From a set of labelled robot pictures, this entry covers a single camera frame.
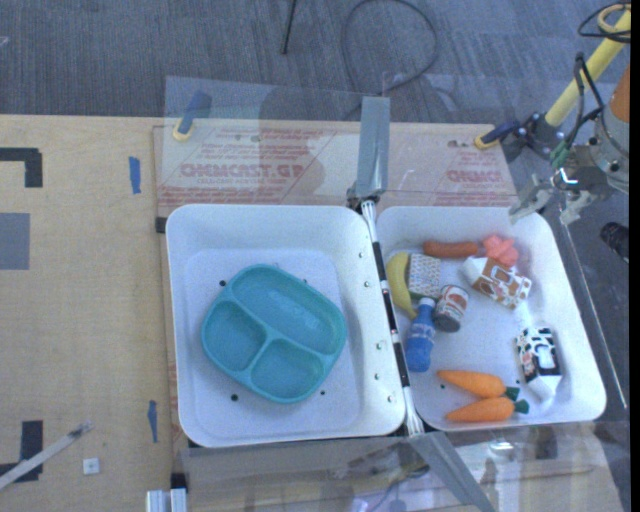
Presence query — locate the pink toy food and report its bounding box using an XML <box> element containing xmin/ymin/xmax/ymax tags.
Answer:
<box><xmin>481</xmin><ymin>234</ymin><xmax>521</xmax><ymax>269</ymax></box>

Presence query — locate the orange and white carton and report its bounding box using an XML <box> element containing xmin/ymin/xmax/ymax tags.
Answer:
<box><xmin>460</xmin><ymin>255</ymin><xmax>533</xmax><ymax>311</ymax></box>

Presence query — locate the blue bottle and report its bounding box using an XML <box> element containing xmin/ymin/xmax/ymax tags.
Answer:
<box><xmin>403</xmin><ymin>296</ymin><xmax>438</xmax><ymax>374</ymax></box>

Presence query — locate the teal divided plate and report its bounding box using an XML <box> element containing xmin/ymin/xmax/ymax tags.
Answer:
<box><xmin>200</xmin><ymin>263</ymin><xmax>348</xmax><ymax>405</ymax></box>

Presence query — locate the black and white milk carton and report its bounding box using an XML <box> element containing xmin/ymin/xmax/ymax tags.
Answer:
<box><xmin>514</xmin><ymin>326</ymin><xmax>564</xmax><ymax>402</ymax></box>

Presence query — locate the orange carrot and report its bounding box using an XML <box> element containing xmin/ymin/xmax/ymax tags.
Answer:
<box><xmin>444</xmin><ymin>395</ymin><xmax>531</xmax><ymax>424</ymax></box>
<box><xmin>436</xmin><ymin>369</ymin><xmax>522</xmax><ymax>402</ymax></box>

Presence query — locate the orange toy sausage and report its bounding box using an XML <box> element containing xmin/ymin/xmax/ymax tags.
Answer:
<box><xmin>422</xmin><ymin>240</ymin><xmax>480</xmax><ymax>260</ymax></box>

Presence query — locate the small orange and white can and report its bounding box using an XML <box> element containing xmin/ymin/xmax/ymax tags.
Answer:
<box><xmin>432</xmin><ymin>284</ymin><xmax>471</xmax><ymax>334</ymax></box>

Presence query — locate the yellow banana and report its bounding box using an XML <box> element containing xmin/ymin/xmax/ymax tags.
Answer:
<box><xmin>384</xmin><ymin>250</ymin><xmax>419</xmax><ymax>322</ymax></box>

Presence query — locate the brown cardboard board red print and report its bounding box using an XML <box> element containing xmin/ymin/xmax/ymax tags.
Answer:
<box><xmin>151</xmin><ymin>116</ymin><xmax>612</xmax><ymax>502</ymax></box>

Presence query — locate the white plastic tray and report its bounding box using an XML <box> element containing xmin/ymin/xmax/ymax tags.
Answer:
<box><xmin>164</xmin><ymin>202</ymin><xmax>408</xmax><ymax>449</ymax></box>
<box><xmin>374</xmin><ymin>205</ymin><xmax>608</xmax><ymax>433</ymax></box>

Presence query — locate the white patterned packet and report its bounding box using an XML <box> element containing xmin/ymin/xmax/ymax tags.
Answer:
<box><xmin>406</xmin><ymin>252</ymin><xmax>443</xmax><ymax>300</ymax></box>

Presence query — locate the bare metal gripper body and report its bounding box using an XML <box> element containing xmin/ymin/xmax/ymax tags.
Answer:
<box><xmin>549</xmin><ymin>141</ymin><xmax>631</xmax><ymax>201</ymax></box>

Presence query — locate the black cylinder on white bracket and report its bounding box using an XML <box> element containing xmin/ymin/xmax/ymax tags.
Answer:
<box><xmin>599</xmin><ymin>221</ymin><xmax>631</xmax><ymax>265</ymax></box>

